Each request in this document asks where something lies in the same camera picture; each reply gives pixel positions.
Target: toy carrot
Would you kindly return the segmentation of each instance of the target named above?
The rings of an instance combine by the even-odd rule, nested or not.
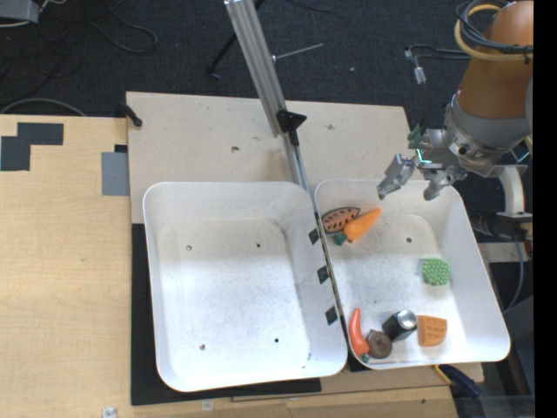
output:
[[[342,230],[342,233],[338,233],[333,237],[334,242],[340,246],[347,239],[350,241],[359,239],[373,226],[373,223],[375,223],[380,215],[381,208],[378,207],[370,212],[356,217],[345,226],[345,228]]]
[[[360,322],[360,309],[356,308],[352,313],[352,318],[348,323],[348,336],[350,337],[350,343],[352,344],[352,350],[354,353],[362,358],[364,362],[368,359],[367,352],[369,352],[369,345],[367,345],[364,336],[362,335]]]

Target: black mat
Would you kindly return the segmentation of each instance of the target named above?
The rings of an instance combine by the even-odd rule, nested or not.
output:
[[[131,404],[192,401],[230,396],[303,394],[321,391],[319,379],[280,381],[183,393],[166,386],[157,371],[151,310],[149,260],[144,225],[132,225]]]

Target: plastic tray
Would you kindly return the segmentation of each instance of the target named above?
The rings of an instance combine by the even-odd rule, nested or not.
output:
[[[307,192],[159,183],[144,195],[157,369],[191,392],[335,374],[346,340]]]
[[[325,236],[346,321],[360,307],[365,337],[370,329],[381,330],[391,314],[408,309],[447,319],[448,330],[436,347],[420,347],[414,332],[394,342],[387,358],[359,361],[383,369],[504,359],[510,349],[507,328],[458,192],[449,186],[425,201],[428,183],[411,180],[379,200],[378,183],[327,180],[316,190],[319,215],[342,206],[362,213],[382,209],[372,229],[352,243],[339,246]],[[423,281],[421,266],[428,257],[448,263],[447,285]]]

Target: red chili pepper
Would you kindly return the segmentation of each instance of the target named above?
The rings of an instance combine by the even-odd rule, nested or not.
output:
[[[362,329],[359,323],[360,315],[361,312],[359,308],[356,308],[352,313],[352,318],[348,324],[348,336],[350,337],[350,343],[352,344],[352,350],[354,350],[354,353],[359,357],[363,357],[367,352],[369,352],[369,345],[367,345],[367,342],[362,335]]]

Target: orange carrot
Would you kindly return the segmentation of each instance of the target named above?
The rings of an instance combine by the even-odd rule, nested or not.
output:
[[[377,220],[380,214],[381,208],[378,207],[377,209],[373,209],[368,213],[356,217],[356,219],[353,219],[345,226],[343,233],[350,241],[359,239],[373,226],[373,223],[375,223],[375,220]]]
[[[352,350],[357,356],[362,357],[367,352],[369,352],[369,345],[362,335],[361,326],[359,324],[361,312],[359,308],[356,308],[352,313],[352,318],[348,324],[348,336],[350,337],[350,342],[352,343]]]

